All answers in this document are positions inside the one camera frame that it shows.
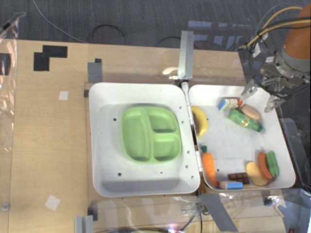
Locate green divided plate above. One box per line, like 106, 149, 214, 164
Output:
120, 106, 183, 165

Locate brown chocolate bar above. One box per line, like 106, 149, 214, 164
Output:
227, 172, 251, 185

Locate thin black and white rod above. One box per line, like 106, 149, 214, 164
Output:
180, 81, 204, 173

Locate tan bread bun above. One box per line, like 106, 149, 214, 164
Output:
240, 104, 261, 121

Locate green bean pods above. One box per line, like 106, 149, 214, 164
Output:
265, 150, 280, 178

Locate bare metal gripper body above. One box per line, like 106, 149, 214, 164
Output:
259, 61, 311, 90

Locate green bottle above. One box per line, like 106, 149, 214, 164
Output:
227, 108, 264, 133

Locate yellow banana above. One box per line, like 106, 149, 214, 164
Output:
191, 105, 209, 140

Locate blue white and red carton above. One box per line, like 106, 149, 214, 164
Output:
217, 98, 245, 111

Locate white plastic tray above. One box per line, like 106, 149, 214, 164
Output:
188, 84, 297, 192
88, 82, 202, 199

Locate orange sausage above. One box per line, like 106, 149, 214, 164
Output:
257, 151, 274, 181

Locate yellow oval slice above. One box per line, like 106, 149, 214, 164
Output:
245, 161, 269, 187

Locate orange carrot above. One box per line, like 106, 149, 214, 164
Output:
200, 145, 218, 187

